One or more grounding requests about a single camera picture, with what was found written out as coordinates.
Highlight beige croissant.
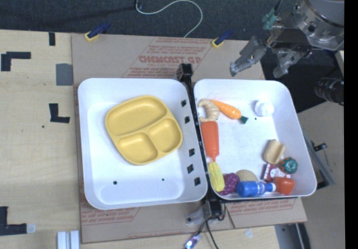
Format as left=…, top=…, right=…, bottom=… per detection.
left=197, top=98, right=221, bottom=124

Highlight orange squeeze bottle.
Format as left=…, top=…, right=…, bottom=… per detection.
left=200, top=120, right=220, bottom=163

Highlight orange bell pepper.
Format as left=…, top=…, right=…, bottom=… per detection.
left=273, top=176, right=296, bottom=196

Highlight yellow divided plate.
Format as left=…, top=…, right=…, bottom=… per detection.
left=104, top=95, right=183, bottom=166

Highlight blue capped clear bottle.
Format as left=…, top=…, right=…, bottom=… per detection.
left=235, top=180, right=277, bottom=198

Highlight red and white carton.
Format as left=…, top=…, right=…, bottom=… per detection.
left=261, top=163, right=292, bottom=183

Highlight purple grapes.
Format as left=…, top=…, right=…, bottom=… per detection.
left=218, top=172, right=241, bottom=196

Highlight yellow corn cob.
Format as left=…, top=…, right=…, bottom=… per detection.
left=207, top=161, right=226, bottom=193

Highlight white plastic tray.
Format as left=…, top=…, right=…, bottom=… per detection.
left=77, top=77, right=209, bottom=211
left=193, top=78, right=318, bottom=201

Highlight white round cap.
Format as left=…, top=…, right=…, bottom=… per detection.
left=254, top=99, right=275, bottom=118

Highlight orange carrot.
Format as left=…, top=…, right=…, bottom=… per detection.
left=210, top=98, right=249, bottom=125

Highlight brown cardboard board red print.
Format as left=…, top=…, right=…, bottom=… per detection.
left=70, top=32, right=308, bottom=244

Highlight beige bread roll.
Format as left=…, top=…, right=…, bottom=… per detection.
left=235, top=168, right=258, bottom=185

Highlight green doughnut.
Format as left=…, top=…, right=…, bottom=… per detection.
left=279, top=156, right=298, bottom=175

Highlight thin black rod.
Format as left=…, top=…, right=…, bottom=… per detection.
left=185, top=78, right=216, bottom=204

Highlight beige hot dog bun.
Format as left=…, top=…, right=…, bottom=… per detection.
left=262, top=138, right=286, bottom=166

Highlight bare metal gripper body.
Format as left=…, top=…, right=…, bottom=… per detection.
left=266, top=0, right=345, bottom=53

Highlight black cylinder on white bracket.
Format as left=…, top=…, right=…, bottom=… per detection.
left=314, top=76, right=345, bottom=106

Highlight black block with thin wires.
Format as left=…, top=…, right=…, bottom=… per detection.
left=178, top=63, right=195, bottom=83
left=207, top=199, right=226, bottom=220

